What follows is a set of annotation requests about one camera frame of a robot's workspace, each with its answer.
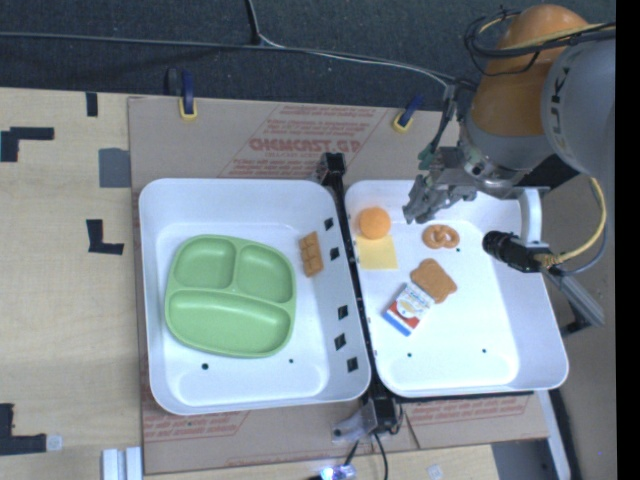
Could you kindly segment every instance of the blue clamp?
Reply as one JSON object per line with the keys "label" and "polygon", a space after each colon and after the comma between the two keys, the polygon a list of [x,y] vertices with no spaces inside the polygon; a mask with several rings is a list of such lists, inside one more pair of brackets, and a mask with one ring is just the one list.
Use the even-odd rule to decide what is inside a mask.
{"label": "blue clamp", "polygon": [[180,117],[185,121],[193,121],[198,117],[198,107],[193,96],[193,76],[186,69],[182,70],[182,94],[179,100]]}
{"label": "blue clamp", "polygon": [[421,94],[417,94],[413,97],[413,99],[409,102],[407,107],[403,112],[400,112],[396,118],[393,120],[391,126],[398,133],[407,133],[411,124],[413,123],[413,114],[416,110],[420,108],[422,102],[424,101],[424,96]]}

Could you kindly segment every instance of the light wood surface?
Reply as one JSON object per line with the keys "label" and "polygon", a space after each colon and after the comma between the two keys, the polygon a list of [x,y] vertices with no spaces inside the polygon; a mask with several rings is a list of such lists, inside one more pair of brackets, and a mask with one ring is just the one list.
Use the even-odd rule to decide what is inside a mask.
{"label": "light wood surface", "polygon": [[[0,89],[0,130],[55,128],[53,141],[20,141],[18,162],[0,163],[0,402],[15,404],[14,435],[63,439],[61,451],[0,457],[0,479],[100,478],[102,450],[141,445],[131,194],[98,177],[100,149],[128,149],[127,98],[100,94],[87,117],[84,93]],[[87,219],[102,219],[104,241],[124,253],[88,253]],[[388,459],[389,478],[498,479],[489,445]],[[379,454],[354,464],[358,478],[383,478]],[[302,479],[323,465],[161,478]]]}

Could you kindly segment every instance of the pretzel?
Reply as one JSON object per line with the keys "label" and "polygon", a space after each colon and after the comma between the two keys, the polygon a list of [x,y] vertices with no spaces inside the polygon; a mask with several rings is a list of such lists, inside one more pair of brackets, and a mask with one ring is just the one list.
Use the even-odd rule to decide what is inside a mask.
{"label": "pretzel", "polygon": [[460,243],[460,235],[446,224],[433,224],[422,233],[422,241],[431,249],[453,249]]}

